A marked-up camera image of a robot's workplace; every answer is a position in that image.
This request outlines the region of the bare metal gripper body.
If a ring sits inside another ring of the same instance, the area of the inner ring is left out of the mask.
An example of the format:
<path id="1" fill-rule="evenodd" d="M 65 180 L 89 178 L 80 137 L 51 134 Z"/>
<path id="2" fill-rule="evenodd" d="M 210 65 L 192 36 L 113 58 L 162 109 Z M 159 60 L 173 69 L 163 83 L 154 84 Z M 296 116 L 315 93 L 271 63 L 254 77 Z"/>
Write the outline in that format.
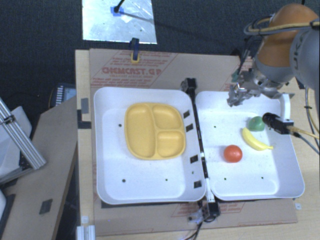
<path id="1" fill-rule="evenodd" d="M 270 99 L 278 99 L 281 96 L 279 90 L 287 83 L 273 81 L 257 69 L 250 69 L 239 74 L 236 90 L 238 93 L 248 93 L 250 97 L 264 95 Z"/>

